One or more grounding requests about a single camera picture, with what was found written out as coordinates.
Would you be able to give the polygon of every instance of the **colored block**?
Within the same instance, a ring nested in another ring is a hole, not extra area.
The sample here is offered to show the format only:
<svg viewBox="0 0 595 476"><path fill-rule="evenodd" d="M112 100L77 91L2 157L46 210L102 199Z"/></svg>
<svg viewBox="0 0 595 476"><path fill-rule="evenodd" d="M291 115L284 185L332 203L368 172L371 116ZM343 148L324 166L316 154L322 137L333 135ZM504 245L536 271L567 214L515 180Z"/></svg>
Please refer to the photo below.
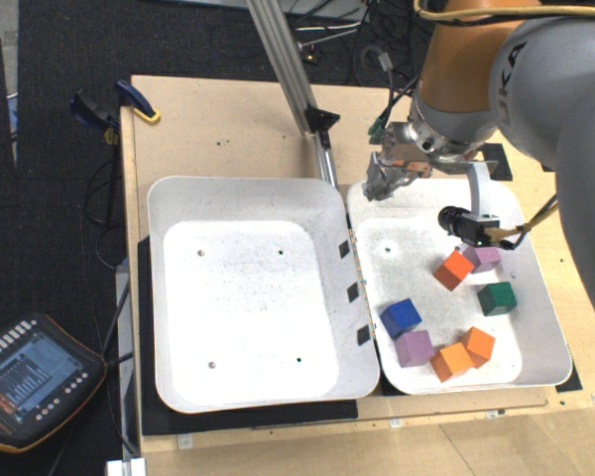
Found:
<svg viewBox="0 0 595 476"><path fill-rule="evenodd" d="M421 322L420 315L411 299L393 303L380 315L391 338L397 339L405 331L414 330Z"/></svg>
<svg viewBox="0 0 595 476"><path fill-rule="evenodd" d="M424 329L403 333L395 341L395 347L402 367L425 365L436 354L429 333Z"/></svg>
<svg viewBox="0 0 595 476"><path fill-rule="evenodd" d="M474 362L462 342L443 347L429 362L441 383L464 374L474 366Z"/></svg>
<svg viewBox="0 0 595 476"><path fill-rule="evenodd" d="M487 363L494 350L494 344L496 343L496 337L489 333L472 326L467 333L465 333L460 341L467 349L469 357L474 363L474 367L477 369Z"/></svg>
<svg viewBox="0 0 595 476"><path fill-rule="evenodd" d="M454 291L465 277L474 269L474 265L460 252L454 250L435 271L434 276L450 291Z"/></svg>
<svg viewBox="0 0 595 476"><path fill-rule="evenodd" d="M503 259L496 247L467 247L463 256L474 265L473 274L489 272L496 268Z"/></svg>
<svg viewBox="0 0 595 476"><path fill-rule="evenodd" d="M478 293L478 300L485 315L508 313L518 304L512 285L508 282L488 284Z"/></svg>

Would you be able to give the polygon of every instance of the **orange cube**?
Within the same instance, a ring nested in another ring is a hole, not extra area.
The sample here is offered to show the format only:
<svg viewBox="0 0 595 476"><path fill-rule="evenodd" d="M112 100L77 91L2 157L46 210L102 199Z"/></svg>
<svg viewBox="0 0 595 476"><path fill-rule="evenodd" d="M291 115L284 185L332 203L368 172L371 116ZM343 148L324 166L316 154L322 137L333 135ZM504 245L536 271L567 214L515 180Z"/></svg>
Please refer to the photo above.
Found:
<svg viewBox="0 0 595 476"><path fill-rule="evenodd" d="M434 367L434 372L441 383L464 374L474 366L474 362L462 342L443 347L429 362Z"/></svg>
<svg viewBox="0 0 595 476"><path fill-rule="evenodd" d="M460 252L454 250L434 272L434 276L450 291L454 291L469 273L474 265Z"/></svg>
<svg viewBox="0 0 595 476"><path fill-rule="evenodd" d="M474 367L480 368L491 359L496 337L472 326L469 331L461 337L460 341L465 346L465 349L467 349L467 352L474 363Z"/></svg>

